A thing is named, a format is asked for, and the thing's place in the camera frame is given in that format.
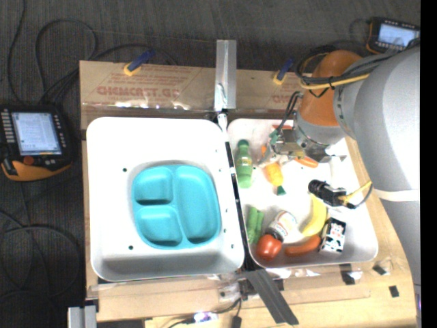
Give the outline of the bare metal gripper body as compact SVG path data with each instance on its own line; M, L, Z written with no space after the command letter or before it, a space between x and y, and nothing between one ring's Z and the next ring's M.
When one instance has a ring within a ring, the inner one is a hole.
M328 163L333 158L343 161L345 154L329 154L330 146L305 136L297 128L276 128L272 132L272 149L276 154L287 155L302 163L305 159L316 163Z

